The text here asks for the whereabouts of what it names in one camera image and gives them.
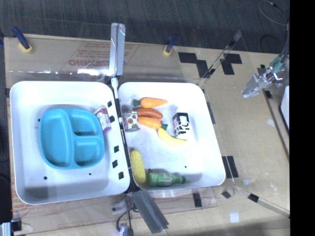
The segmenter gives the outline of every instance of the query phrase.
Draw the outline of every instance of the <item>yellow banana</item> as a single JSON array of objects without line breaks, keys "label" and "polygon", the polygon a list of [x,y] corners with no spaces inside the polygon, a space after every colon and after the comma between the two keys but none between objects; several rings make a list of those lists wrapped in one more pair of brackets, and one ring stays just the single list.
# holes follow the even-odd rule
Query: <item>yellow banana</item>
[{"label": "yellow banana", "polygon": [[179,147],[186,143],[185,140],[177,139],[169,135],[163,128],[157,129],[158,136],[167,144]]}]

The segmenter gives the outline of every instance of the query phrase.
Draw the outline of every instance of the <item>bottle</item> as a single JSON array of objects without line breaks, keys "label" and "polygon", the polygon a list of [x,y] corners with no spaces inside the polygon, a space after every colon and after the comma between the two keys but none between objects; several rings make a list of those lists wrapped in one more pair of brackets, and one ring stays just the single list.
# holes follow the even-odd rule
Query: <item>bottle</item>
[{"label": "bottle", "polygon": [[149,186],[171,186],[176,183],[185,183],[185,177],[177,177],[170,173],[149,173]]}]

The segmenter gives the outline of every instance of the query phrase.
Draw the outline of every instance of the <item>blue plate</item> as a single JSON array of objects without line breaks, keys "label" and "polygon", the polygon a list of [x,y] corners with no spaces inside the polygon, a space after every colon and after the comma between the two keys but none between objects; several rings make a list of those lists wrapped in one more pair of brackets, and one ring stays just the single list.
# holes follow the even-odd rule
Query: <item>blue plate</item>
[{"label": "blue plate", "polygon": [[58,108],[43,114],[39,144],[44,161],[57,169],[81,169],[100,162],[104,135],[98,118],[82,109]]}]

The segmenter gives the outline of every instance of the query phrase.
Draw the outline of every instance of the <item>corn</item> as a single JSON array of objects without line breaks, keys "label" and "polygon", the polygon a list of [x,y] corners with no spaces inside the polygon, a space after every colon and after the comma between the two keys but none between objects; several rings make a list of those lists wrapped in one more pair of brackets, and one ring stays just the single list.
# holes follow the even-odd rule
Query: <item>corn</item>
[{"label": "corn", "polygon": [[134,180],[138,184],[144,184],[146,182],[146,172],[142,162],[142,157],[139,151],[134,149],[130,153],[131,166],[133,171]]}]

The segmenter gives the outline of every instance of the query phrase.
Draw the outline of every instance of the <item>can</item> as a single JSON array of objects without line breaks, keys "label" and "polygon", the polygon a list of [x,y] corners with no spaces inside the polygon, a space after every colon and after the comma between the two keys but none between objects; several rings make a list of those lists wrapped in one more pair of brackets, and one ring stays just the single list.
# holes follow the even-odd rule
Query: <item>can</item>
[{"label": "can", "polygon": [[124,118],[124,127],[126,132],[138,131],[138,114],[136,111],[128,111],[123,114]]}]

